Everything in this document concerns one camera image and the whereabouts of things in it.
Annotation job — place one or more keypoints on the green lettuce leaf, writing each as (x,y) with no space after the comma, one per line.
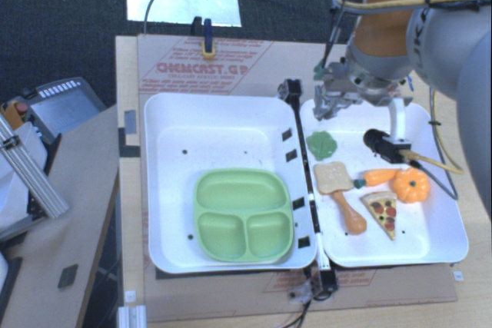
(321,145)

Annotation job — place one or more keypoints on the white plastic tray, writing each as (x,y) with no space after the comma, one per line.
(423,238)
(215,126)

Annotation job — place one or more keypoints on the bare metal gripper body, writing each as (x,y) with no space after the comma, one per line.
(357,86)

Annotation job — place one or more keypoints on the thin black and white rod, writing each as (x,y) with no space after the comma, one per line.
(307,173)

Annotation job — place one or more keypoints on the brown cardboard board red print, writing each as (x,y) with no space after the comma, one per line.
(246,61)

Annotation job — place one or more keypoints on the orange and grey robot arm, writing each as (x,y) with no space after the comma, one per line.
(453,50)

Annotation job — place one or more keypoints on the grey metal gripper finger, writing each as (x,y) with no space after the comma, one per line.
(320,103)
(336,104)

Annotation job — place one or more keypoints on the orange chicken drumstick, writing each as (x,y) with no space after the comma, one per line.
(351,217)

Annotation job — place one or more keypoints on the orange pumpkin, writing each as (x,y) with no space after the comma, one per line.
(411,186)

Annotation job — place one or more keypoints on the beige bread slice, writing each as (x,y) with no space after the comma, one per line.
(333,177)

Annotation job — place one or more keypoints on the black cylinder on white bracket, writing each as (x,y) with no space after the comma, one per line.
(384,145)

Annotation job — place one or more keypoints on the green divided plate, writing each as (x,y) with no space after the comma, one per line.
(238,196)

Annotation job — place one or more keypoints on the pizza slice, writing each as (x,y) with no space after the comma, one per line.
(384,211)

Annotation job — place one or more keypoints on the orange carrot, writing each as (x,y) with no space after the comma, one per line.
(380,176)

